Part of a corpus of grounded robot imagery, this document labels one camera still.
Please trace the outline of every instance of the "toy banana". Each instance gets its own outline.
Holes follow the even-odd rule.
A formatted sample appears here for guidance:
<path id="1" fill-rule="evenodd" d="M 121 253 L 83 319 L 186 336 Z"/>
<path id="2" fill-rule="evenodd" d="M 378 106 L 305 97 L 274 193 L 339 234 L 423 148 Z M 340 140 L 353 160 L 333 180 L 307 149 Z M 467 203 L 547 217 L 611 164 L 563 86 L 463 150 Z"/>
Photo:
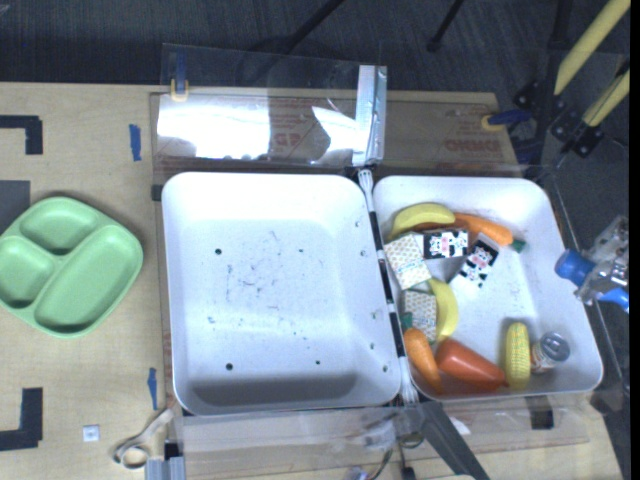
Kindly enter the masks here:
<path id="1" fill-rule="evenodd" d="M 447 225 L 456 220 L 449 208 L 438 203 L 420 203 L 404 208 L 396 215 L 389 238 L 393 239 L 420 224 Z"/>
<path id="2" fill-rule="evenodd" d="M 458 326 L 458 301 L 451 287 L 438 279 L 429 279 L 436 296 L 436 341 L 439 343 L 453 334 Z"/>

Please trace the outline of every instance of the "white tray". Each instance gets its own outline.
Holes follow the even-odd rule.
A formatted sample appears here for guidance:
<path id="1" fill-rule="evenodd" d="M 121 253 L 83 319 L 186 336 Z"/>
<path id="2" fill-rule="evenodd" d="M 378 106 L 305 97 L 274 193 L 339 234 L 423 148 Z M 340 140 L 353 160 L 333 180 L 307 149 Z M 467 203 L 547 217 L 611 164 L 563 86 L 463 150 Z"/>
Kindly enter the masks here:
<path id="1" fill-rule="evenodd" d="M 453 337 L 502 364 L 507 325 L 532 340 L 563 334 L 568 361 L 525 391 L 473 392 L 445 379 L 444 401 L 586 392 L 603 374 L 573 286 L 554 272 L 564 247 L 546 196 L 516 178 L 391 176 L 374 203 L 383 236 L 400 209 L 438 202 L 509 227 L 481 296 L 461 304 Z M 373 235 L 360 188 L 331 175 L 183 173 L 162 194 L 173 380 L 197 415 L 375 406 L 400 388 Z M 443 280 L 455 260 L 432 260 Z M 396 301 L 400 300 L 394 284 Z"/>
<path id="2" fill-rule="evenodd" d="M 547 194 L 535 183 L 519 178 L 390 176 L 374 188 L 374 205 L 383 236 L 390 232 L 398 211 L 423 202 L 484 216 L 505 225 L 527 244 L 521 253 L 511 247 L 501 248 L 480 296 L 473 303 L 460 304 L 459 324 L 452 338 L 490 361 L 504 364 L 506 328 L 519 320 L 526 323 L 532 342 L 546 331 L 559 332 L 569 341 L 571 356 L 544 375 L 532 375 L 524 391 L 500 388 L 493 393 L 478 393 L 445 378 L 445 387 L 453 394 L 438 396 L 414 372 L 419 389 L 440 400 L 594 389 L 602 380 L 602 360 L 584 306 L 573 295 L 575 287 L 554 271 L 564 245 Z M 431 260 L 428 265 L 434 277 L 448 281 L 460 262 Z M 395 282 L 392 288 L 399 300 Z"/>
<path id="3" fill-rule="evenodd" d="M 184 173 L 162 206 L 183 407 L 212 415 L 394 398 L 399 363 L 357 185 Z"/>

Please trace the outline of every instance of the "blue tape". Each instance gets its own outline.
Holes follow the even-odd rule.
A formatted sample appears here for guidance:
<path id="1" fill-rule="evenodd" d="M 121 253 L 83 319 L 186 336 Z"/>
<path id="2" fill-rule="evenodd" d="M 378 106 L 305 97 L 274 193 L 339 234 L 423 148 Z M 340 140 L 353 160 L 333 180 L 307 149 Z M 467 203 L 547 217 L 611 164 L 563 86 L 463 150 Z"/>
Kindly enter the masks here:
<path id="1" fill-rule="evenodd" d="M 131 153 L 133 154 L 133 161 L 139 162 L 142 160 L 140 151 L 142 150 L 142 141 L 140 139 L 140 127 L 135 124 L 129 125 L 129 143 L 131 144 Z"/>
<path id="2" fill-rule="evenodd" d="M 532 114 L 528 110 L 513 109 L 500 112 L 489 118 L 489 124 L 516 124 L 528 121 Z"/>
<path id="3" fill-rule="evenodd" d="M 153 410 L 158 410 L 158 398 L 157 398 L 157 390 L 158 390 L 158 382 L 156 381 L 156 369 L 149 368 L 149 377 L 147 378 L 147 386 L 149 386 L 149 394 L 151 395 L 151 404 L 153 406 Z"/>

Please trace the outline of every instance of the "green plate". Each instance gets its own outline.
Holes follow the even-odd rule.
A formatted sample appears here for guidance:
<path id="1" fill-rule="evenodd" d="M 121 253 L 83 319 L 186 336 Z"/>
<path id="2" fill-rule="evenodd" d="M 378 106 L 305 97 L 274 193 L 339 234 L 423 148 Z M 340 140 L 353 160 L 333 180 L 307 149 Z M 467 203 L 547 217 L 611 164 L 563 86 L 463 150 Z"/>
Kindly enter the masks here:
<path id="1" fill-rule="evenodd" d="M 44 199 L 0 236 L 0 305 L 53 336 L 82 336 L 115 309 L 142 260 L 115 220 L 75 199 Z"/>

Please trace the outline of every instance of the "cable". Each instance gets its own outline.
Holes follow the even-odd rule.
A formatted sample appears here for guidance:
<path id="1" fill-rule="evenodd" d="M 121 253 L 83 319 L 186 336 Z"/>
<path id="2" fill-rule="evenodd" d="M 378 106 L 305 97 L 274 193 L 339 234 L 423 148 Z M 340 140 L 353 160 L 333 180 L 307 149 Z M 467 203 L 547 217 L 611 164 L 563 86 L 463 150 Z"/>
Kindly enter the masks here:
<path id="1" fill-rule="evenodd" d="M 380 466 L 378 466 L 378 469 L 376 469 L 375 472 L 367 476 L 367 480 L 376 480 L 376 478 L 378 478 L 382 474 L 382 471 L 387 466 L 387 464 L 389 464 L 389 461 L 391 460 L 392 455 L 393 455 L 393 448 L 385 452 L 384 457 L 382 457 L 382 462 L 380 463 Z"/>
<path id="2" fill-rule="evenodd" d="M 402 445 L 400 445 L 398 449 L 400 450 L 400 475 L 402 475 L 402 480 L 417 480 L 416 472 L 413 468 L 407 466 Z"/>
<path id="3" fill-rule="evenodd" d="M 405 448 L 407 450 L 413 450 L 414 448 L 420 446 L 423 442 L 424 437 L 419 432 L 407 434 L 406 436 L 403 436 L 398 440 L 400 448 Z"/>

